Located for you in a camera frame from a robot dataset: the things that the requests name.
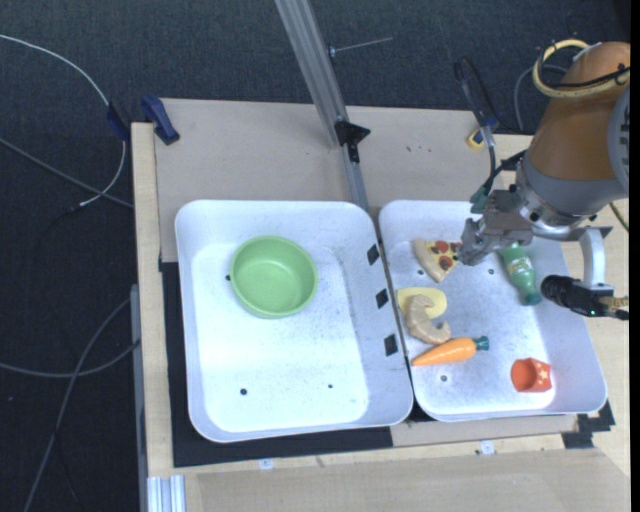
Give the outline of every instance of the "green plate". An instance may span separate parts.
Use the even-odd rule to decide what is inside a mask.
[[[318,273],[309,254],[291,240],[277,236],[243,243],[233,255],[230,277],[240,303],[262,318],[299,312],[318,287]]]

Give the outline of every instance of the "pizza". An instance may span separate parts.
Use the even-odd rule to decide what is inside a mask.
[[[436,283],[440,283],[458,264],[457,253],[462,243],[418,238],[412,246],[420,265]]]

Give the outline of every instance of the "toy carrot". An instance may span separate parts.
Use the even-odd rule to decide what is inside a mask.
[[[454,338],[419,355],[411,361],[411,365],[427,366],[465,361],[473,357],[478,350],[489,350],[489,339],[486,336],[477,339]]]

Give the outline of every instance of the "wooden table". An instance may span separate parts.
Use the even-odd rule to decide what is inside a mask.
[[[593,448],[565,448],[561,434],[579,431],[576,415],[535,416],[401,423],[391,427],[390,449],[280,458],[262,465],[252,460],[176,468],[158,262],[177,259],[177,209],[203,197],[348,200],[348,193],[339,151],[324,145],[313,105],[164,102],[182,135],[184,149],[177,157],[154,135],[152,124],[132,125],[144,388],[142,476],[149,485],[172,476],[178,487],[184,482],[189,512],[409,510],[425,505],[474,511],[630,510],[628,322],[607,318],[587,322],[616,425],[611,432],[595,434]],[[349,115],[372,130],[360,154],[374,218],[393,199],[467,200],[486,178],[486,151],[472,151],[465,143],[474,128],[468,112],[354,107]],[[503,135],[496,141],[498,156],[504,158],[525,149],[530,138]],[[176,166],[179,179],[167,176]],[[628,218],[628,202],[620,207]],[[618,227],[608,209],[597,224]],[[628,294],[628,234],[614,229],[605,246],[607,280],[617,295]],[[572,275],[581,277],[579,247],[563,248]],[[150,504],[149,510],[160,510],[151,505],[158,506]]]

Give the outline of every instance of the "toy bottle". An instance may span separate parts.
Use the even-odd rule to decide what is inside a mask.
[[[498,251],[511,282],[520,290],[527,306],[538,304],[542,296],[536,289],[536,275],[531,260],[518,242]]]

